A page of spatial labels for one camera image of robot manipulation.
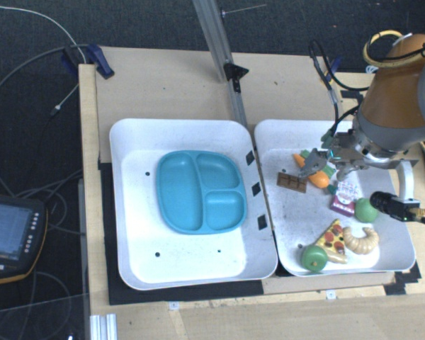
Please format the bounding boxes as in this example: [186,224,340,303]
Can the green ball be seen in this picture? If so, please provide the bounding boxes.
[354,197,380,224]

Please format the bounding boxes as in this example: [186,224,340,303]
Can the blue divided plate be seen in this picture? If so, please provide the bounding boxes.
[155,149,249,236]

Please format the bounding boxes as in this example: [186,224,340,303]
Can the pale wood board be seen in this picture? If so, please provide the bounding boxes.
[93,45,397,295]

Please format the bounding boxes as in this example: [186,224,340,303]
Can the purple and white carton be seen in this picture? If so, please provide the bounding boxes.
[327,178,362,218]

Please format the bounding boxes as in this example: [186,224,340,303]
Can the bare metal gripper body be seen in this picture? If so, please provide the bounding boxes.
[325,129,421,172]

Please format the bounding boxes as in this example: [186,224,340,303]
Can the beige croissant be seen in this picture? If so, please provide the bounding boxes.
[342,226,380,256]

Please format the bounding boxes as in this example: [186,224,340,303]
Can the brown chocolate bar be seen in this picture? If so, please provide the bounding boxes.
[276,171,309,194]

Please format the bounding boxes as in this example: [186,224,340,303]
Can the yellow pizza slice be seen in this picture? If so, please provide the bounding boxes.
[314,218,349,265]

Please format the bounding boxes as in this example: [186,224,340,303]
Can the green apple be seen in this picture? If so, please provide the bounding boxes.
[300,244,329,273]

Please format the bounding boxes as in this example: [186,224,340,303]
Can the black cylinder on white bracket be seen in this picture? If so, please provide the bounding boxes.
[370,159,421,222]

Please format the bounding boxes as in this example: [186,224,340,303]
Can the orange carrot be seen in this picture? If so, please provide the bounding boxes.
[293,149,311,168]
[307,164,336,190]

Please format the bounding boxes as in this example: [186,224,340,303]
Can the white plastic tray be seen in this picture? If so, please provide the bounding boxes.
[108,118,279,291]
[254,118,417,278]

